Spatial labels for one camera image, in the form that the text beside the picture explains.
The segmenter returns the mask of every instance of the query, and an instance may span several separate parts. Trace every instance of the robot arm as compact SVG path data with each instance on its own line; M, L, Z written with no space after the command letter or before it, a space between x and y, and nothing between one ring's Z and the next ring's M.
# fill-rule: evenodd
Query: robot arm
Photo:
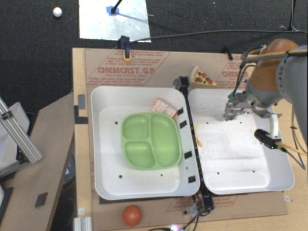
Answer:
M281 99L286 99L293 104L307 145L307 45L298 47L288 39L277 39L271 42L260 56L291 50L302 50L304 53L258 61L246 90L233 93L226 104L224 117L225 120L232 120L239 114L253 111L266 118L272 115L268 112L269 107Z

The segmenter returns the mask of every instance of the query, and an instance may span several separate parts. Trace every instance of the tomato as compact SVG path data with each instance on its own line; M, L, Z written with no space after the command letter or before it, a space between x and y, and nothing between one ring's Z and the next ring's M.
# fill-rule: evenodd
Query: tomato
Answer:
M122 212L122 219L127 226L138 225L142 218L141 210L135 205L127 206Z

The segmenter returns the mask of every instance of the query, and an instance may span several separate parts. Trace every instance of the wooden surface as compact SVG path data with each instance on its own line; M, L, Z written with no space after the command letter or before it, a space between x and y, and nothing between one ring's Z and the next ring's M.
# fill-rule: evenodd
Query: wooden surface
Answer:
M13 187L0 231L48 231L63 185L74 134L73 94L40 110L31 140L43 154L5 181ZM39 194L48 193L46 203L35 207Z
M73 69L74 69L74 98L75 105L77 105L78 95L85 94L86 92L86 73L85 69L85 50L73 49ZM82 111L87 115L87 108ZM293 145L291 134L291 105L286 101L281 101L275 107L275 112L283 113L283 116L279 119L280 130L284 139L284 142L289 145ZM77 159L77 205L78 208L85 207L85 216L91 216L91 189L90 189L90 159L89 159L89 142L88 130L86 125L76 125L76 155ZM302 136L299 136L302 144L304 144ZM307 158L303 158L305 165L307 166ZM307 171L302 170L292 159L290 159L294 175L295 185L291 190L285 191L283 194L290 198L287 202L289 210L288 215L264 217L264 218L246 218L246 219L234 219L224 221L211 221L202 222L198 224L198 230L256 230L256 231L306 231L308 227L308 220L306 215L308 214L308 181ZM133 228L125 229L127 231L147 231L150 228ZM193 224L187 229L193 230Z

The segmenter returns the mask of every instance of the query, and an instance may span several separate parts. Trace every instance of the black connector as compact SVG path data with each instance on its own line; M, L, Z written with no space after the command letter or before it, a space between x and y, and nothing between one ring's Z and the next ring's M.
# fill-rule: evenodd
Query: black connector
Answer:
M255 137L260 142L264 143L265 146L269 147L270 149L278 149L276 142L281 142L281 139L272 139L268 135L269 135L268 132L261 130L261 129L257 129L255 131Z

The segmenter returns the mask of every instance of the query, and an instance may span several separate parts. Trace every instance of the toy pizza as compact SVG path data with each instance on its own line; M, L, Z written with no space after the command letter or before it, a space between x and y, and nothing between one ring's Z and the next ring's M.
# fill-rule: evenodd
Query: toy pizza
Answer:
M201 85L217 86L217 84L213 80L211 80L211 78L198 66L193 69L190 81L191 83L194 82Z

